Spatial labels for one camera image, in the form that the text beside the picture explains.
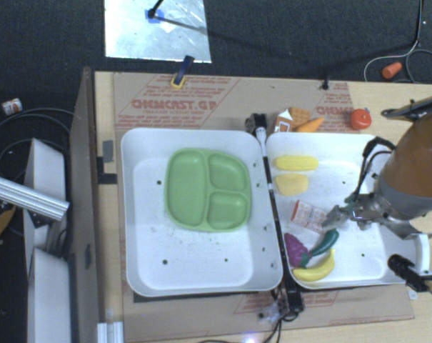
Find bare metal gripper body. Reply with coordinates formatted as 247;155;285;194
348;193;432;239

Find dark green pepper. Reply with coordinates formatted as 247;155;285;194
309;228;340;257

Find orange and white packet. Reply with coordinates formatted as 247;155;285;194
291;199;328;235

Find purple grapes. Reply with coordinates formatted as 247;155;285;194
283;232;311;269

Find white plastic tray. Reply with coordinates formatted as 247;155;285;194
120;126;285;298
265;132;423;291

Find yellow banana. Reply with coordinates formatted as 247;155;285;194
292;248;336;283

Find yellow potato chip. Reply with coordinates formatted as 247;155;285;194
274;173;310;197

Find yellow corn cob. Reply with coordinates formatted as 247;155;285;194
273;155;320;172

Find thin black and white rod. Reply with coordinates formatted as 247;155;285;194
255;126;292;293

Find orange carrot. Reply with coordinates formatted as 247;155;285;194
295;116;325;134

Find red tomato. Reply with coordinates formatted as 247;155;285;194
350;108;373;131

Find white and orange carton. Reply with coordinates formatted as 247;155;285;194
273;109;297;134

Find brown waffle biscuit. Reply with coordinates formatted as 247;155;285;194
287;106;311;126

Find orange cone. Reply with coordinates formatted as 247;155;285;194
381;61;403;79

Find green divided plate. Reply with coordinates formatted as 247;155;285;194
164;147;253;233

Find brown cardboard board red print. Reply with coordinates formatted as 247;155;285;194
112;71;416;339

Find small orange and white can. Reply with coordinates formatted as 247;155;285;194
1;97;24;116

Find black cylinder on white bracket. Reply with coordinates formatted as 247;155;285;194
386;232;432;293

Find black block with thin wires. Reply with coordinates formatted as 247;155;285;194
245;112;268;134
284;280;305;314

